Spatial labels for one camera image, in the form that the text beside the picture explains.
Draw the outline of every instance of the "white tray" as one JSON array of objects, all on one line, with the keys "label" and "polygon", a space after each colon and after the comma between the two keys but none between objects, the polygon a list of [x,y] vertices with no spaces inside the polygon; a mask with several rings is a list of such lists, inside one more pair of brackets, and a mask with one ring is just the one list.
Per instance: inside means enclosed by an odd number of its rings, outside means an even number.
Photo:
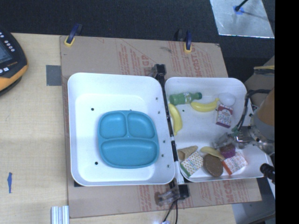
[{"label": "white tray", "polygon": [[[201,92],[202,99],[197,102],[208,103],[214,101],[220,93],[231,93],[235,96],[236,101],[232,106],[233,120],[231,128],[225,128],[216,125],[217,111],[212,112],[198,112],[194,110],[190,104],[177,105],[183,121],[183,128],[178,131],[174,137],[177,149],[197,145],[198,151],[203,146],[212,146],[212,142],[217,141],[224,133],[231,133],[231,129],[238,123],[244,108],[244,101],[246,95],[246,87],[244,84],[234,78],[199,78],[199,77],[172,77],[165,83],[165,91],[167,98],[171,94],[182,92]],[[253,113],[250,101],[248,105],[248,112],[243,123],[244,126],[250,123],[249,114]],[[248,165],[241,168],[232,175],[224,170],[220,177],[212,177],[207,174],[203,168],[200,168],[192,176],[187,177],[183,172],[183,176],[192,182],[204,182],[213,180],[226,179],[244,179],[262,177],[260,166],[263,163],[269,163],[270,157],[267,156],[258,147],[248,145],[245,149],[236,149],[236,151],[243,154]]]},{"label": "white tray", "polygon": [[[83,186],[166,184],[175,174],[160,83],[151,77],[76,73],[68,80],[71,174]],[[113,168],[100,157],[97,125],[110,111],[133,110],[153,120],[158,160],[144,168]]]}]

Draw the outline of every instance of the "blue clamp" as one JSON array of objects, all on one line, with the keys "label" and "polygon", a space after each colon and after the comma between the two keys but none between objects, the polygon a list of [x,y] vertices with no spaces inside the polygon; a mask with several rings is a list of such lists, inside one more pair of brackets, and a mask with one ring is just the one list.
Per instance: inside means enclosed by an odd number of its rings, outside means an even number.
[{"label": "blue clamp", "polygon": [[67,47],[71,47],[75,41],[75,36],[79,35],[82,30],[82,24],[76,23],[74,27],[72,28],[70,34],[66,37],[64,44]]},{"label": "blue clamp", "polygon": [[191,33],[189,31],[186,32],[186,38],[184,43],[184,52],[190,53],[192,51],[191,48]]}]

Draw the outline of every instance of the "blue marker on floor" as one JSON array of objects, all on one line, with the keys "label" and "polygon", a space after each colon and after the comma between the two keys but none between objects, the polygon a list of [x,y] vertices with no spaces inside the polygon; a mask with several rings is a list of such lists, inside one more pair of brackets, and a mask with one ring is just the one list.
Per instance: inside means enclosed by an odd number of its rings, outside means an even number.
[{"label": "blue marker on floor", "polygon": [[8,188],[9,188],[9,193],[11,193],[11,183],[12,183],[12,181],[13,181],[13,179],[12,179],[12,173],[11,172],[9,172],[9,174],[8,174],[8,178],[7,178],[7,182],[8,182]]}]

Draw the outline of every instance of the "blue plate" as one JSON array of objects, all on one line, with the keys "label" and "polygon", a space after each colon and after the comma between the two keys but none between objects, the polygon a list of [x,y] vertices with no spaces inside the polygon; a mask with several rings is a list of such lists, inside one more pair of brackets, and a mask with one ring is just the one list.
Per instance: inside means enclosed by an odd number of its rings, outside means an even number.
[{"label": "blue plate", "polygon": [[159,143],[152,119],[138,111],[111,111],[99,120],[103,161],[115,168],[143,168],[157,161]]}]

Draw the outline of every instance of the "green bottle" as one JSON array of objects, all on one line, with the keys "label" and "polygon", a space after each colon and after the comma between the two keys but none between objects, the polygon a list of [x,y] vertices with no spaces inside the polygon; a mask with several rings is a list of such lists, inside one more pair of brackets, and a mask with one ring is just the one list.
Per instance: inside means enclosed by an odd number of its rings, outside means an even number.
[{"label": "green bottle", "polygon": [[202,94],[200,92],[197,93],[190,93],[184,92],[180,94],[173,94],[169,96],[169,101],[173,105],[183,105],[183,104],[190,104],[194,99],[201,99]]}]

